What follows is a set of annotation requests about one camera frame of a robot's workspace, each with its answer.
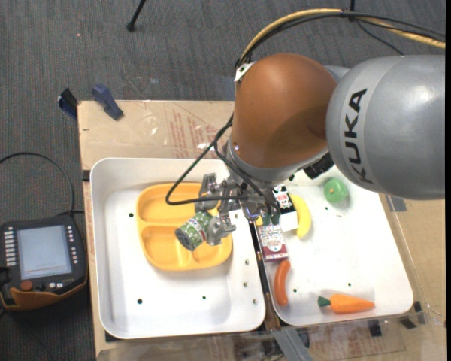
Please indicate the yellow divided plate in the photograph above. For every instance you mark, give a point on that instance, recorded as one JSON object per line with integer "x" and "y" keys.
{"x": 161, "y": 246}

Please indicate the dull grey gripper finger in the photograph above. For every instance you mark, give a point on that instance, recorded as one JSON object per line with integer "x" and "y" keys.
{"x": 221, "y": 229}
{"x": 209, "y": 190}

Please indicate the brown cardboard board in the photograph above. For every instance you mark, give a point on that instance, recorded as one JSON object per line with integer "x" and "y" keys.
{"x": 135, "y": 134}

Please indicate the cow print white carton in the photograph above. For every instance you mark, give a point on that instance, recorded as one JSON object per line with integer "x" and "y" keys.
{"x": 285, "y": 209}

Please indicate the orange carrot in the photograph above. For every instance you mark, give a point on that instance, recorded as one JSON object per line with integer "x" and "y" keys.
{"x": 349, "y": 304}

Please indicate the black cylinder on white bracket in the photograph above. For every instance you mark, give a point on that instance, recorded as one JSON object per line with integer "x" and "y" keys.
{"x": 318, "y": 167}

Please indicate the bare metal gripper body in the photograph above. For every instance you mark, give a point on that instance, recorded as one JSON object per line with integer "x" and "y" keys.
{"x": 248, "y": 201}

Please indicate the red and white carton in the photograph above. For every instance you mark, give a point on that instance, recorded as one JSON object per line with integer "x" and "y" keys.
{"x": 272, "y": 243}

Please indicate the orange sausage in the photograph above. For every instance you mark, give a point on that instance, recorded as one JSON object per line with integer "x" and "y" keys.
{"x": 282, "y": 282}

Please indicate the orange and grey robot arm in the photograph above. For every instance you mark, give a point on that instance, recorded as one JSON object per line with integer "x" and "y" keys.
{"x": 285, "y": 119}

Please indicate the green labelled can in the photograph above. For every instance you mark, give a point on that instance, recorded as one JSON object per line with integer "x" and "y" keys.
{"x": 193, "y": 231}

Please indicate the green doughnut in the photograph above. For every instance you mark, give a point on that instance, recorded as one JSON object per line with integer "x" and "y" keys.
{"x": 335, "y": 191}

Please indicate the yellow banana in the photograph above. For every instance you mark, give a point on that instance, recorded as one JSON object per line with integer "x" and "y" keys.
{"x": 304, "y": 216}

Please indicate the white plastic tray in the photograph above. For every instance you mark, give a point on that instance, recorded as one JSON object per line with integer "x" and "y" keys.
{"x": 173, "y": 299}
{"x": 342, "y": 254}

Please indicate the thin black rod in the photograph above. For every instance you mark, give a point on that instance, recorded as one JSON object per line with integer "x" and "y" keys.
{"x": 262, "y": 276}

